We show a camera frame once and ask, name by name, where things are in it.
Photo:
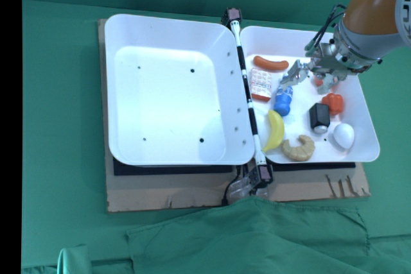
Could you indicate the black and white thin rod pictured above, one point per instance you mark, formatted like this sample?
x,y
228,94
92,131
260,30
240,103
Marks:
x,y
249,99

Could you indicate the orange toy sausage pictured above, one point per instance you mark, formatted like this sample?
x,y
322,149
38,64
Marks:
x,y
269,63

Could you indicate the brown cardboard board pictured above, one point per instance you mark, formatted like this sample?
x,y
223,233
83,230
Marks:
x,y
180,189

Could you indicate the orange and white packet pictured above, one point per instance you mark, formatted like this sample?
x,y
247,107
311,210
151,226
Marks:
x,y
260,83

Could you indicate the yellow banana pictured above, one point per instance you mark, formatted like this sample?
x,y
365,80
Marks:
x,y
276,131

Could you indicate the black can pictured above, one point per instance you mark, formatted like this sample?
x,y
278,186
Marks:
x,y
319,115

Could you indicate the white egg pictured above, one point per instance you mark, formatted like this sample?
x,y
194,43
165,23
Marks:
x,y
343,135

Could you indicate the red and white toy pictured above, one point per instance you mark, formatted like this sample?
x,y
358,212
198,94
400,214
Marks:
x,y
318,82

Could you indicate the tan toy croissant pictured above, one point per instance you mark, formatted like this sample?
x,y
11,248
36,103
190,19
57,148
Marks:
x,y
298,150

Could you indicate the white plastic tray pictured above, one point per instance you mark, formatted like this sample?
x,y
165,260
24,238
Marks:
x,y
359,112
163,99

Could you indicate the orange toy pepper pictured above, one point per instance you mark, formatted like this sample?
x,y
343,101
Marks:
x,y
334,103

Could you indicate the green cloth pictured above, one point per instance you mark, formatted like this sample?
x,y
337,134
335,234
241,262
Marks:
x,y
257,240

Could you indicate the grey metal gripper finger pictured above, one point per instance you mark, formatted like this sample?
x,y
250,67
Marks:
x,y
328,83
297,72

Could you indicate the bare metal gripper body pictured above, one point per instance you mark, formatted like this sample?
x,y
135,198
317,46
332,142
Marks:
x,y
334,62

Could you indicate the blue and white bottle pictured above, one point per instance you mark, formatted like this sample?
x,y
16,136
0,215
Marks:
x,y
283,102

